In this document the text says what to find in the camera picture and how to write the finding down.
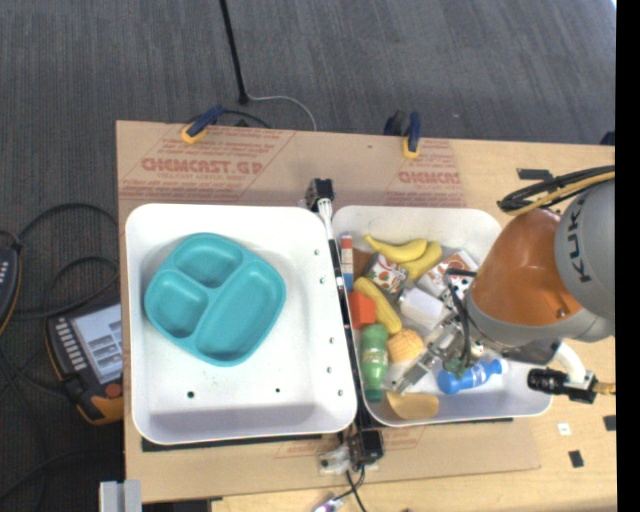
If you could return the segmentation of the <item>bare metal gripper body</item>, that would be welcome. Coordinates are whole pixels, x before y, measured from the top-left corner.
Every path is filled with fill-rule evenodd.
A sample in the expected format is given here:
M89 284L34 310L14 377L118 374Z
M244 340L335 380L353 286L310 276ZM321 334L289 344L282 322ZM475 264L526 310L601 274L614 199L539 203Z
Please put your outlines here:
M449 328L449 344L439 357L432 357L432 368L439 365L452 374L464 374L484 354L484 342L466 313L451 312L438 327Z

